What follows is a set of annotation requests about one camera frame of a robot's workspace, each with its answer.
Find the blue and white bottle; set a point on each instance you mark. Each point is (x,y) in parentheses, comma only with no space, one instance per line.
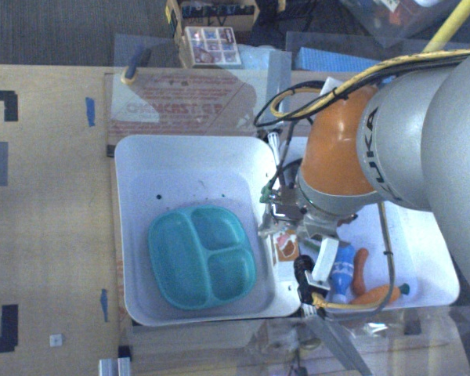
(342,272)

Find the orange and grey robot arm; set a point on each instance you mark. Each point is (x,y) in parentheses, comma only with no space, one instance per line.
(399,139)

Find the small carton with cake picture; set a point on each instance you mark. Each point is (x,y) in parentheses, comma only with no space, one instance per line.
(286,249)

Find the orange carrot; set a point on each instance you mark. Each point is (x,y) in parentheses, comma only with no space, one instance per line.
(376,294)

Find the brown sausage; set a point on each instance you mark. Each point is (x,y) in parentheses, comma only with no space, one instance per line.
(360,265)

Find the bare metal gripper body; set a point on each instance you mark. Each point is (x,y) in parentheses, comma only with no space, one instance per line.
(321,227)

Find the green divided plate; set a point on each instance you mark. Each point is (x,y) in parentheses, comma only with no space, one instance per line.
(201,257)

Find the blue foam block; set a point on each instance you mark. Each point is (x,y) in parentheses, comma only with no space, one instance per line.
(329,60)

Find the white plastic tray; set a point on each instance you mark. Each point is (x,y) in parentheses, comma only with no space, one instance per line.
(419,257)
(188,163)

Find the box with picture grid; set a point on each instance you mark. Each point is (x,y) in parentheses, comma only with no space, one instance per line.
(212,46)

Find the black cylinder on white bracket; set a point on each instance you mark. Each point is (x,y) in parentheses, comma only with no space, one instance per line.
(326,255)

